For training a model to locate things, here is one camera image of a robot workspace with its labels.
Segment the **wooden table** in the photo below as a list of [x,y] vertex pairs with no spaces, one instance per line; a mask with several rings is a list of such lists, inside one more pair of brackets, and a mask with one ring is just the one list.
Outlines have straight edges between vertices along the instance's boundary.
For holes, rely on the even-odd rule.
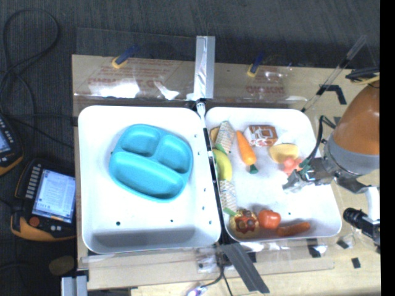
[[[74,90],[87,79],[101,63],[102,57],[73,56],[73,86]],[[287,76],[282,81],[291,95],[310,98],[332,72],[324,68],[287,68],[277,67]],[[226,64],[220,67],[227,73],[240,75],[246,69],[243,65]],[[344,70],[335,80],[343,90],[347,103],[362,89],[345,79],[349,70]],[[87,99],[83,96],[74,96],[74,116],[86,106],[93,104],[128,104],[130,101],[104,101],[102,99]],[[289,108],[302,109],[304,101],[295,101]],[[313,129],[316,131],[318,118],[325,115],[328,118],[341,117],[346,105],[340,105],[334,92],[326,92],[316,105],[306,112],[310,118]],[[331,132],[324,128],[323,137]],[[196,252],[193,250],[161,251],[144,253],[126,253],[122,256],[88,256],[88,249],[81,236],[81,189],[79,175],[79,149],[78,128],[75,128],[75,165],[77,177],[77,226],[78,226],[78,264],[80,269],[89,270],[88,290],[131,288],[131,295],[185,295],[197,282],[210,282],[218,276],[218,271],[202,273],[196,261]],[[380,172],[376,170],[363,176],[360,182],[379,185]],[[365,196],[355,195],[331,184],[338,203],[339,211],[353,207],[367,212]],[[271,295],[380,295],[381,294],[381,267],[380,254],[376,253],[365,236],[352,235],[352,229],[347,223],[338,236],[324,245],[324,257],[312,258],[306,247],[296,247],[289,251],[257,252],[256,268]],[[344,249],[336,244],[341,238],[350,240],[351,247]],[[352,260],[360,263],[355,268]],[[259,294],[247,290],[244,282],[234,268],[225,270],[230,289],[233,295]],[[209,287],[205,295],[229,295],[225,281]]]

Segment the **yellow banana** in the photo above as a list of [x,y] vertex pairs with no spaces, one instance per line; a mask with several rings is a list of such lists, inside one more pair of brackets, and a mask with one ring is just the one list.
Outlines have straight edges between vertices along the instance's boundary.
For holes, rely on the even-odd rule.
[[218,149],[213,149],[212,152],[214,153],[214,160],[218,167],[218,177],[219,180],[232,180],[232,164],[228,158],[228,156]]

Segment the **red tomato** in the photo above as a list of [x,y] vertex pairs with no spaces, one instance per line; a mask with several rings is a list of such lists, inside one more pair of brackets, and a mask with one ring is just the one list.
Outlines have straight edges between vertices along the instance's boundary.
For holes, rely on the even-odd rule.
[[281,216],[272,210],[261,210],[258,214],[258,220],[261,227],[276,229],[281,221]]

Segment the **robotic hand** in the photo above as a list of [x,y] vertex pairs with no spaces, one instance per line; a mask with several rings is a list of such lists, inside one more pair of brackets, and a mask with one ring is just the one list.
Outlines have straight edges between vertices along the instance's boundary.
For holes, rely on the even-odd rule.
[[[283,185],[284,190],[300,189],[308,184],[330,184],[332,180],[355,193],[364,193],[369,213],[348,208],[343,213],[345,221],[361,229],[380,247],[379,187],[366,186],[357,178],[380,167],[380,77],[370,73],[366,87],[350,103],[328,140],[322,139],[320,118],[317,145],[313,152],[294,170]],[[320,143],[324,143],[323,157],[315,157]]]

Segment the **toy carrot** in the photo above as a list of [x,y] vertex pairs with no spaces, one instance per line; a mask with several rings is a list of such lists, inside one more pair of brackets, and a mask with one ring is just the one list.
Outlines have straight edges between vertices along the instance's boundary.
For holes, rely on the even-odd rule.
[[293,236],[299,234],[300,232],[307,231],[310,229],[310,223],[308,221],[303,221],[298,224],[292,224],[289,226],[278,227],[276,233],[280,237]]
[[237,131],[236,136],[239,145],[241,159],[246,165],[250,166],[249,172],[251,174],[257,173],[258,169],[254,165],[257,161],[257,157],[255,156],[253,149],[251,148],[250,144],[248,143],[247,139],[244,137],[242,132]]

